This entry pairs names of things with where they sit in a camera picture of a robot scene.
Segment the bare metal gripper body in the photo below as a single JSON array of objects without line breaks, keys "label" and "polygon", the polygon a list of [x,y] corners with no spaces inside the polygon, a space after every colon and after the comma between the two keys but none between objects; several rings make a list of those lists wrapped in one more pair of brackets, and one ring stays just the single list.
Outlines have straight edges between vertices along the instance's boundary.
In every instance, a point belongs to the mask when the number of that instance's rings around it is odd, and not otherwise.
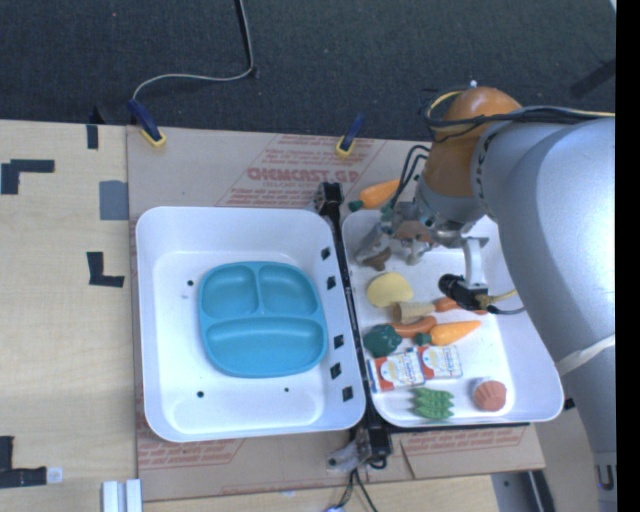
[{"label": "bare metal gripper body", "polygon": [[452,211],[442,213],[418,201],[396,202],[390,214],[393,238],[448,249],[461,248],[465,235],[485,216],[485,212],[475,206],[454,204]]}]

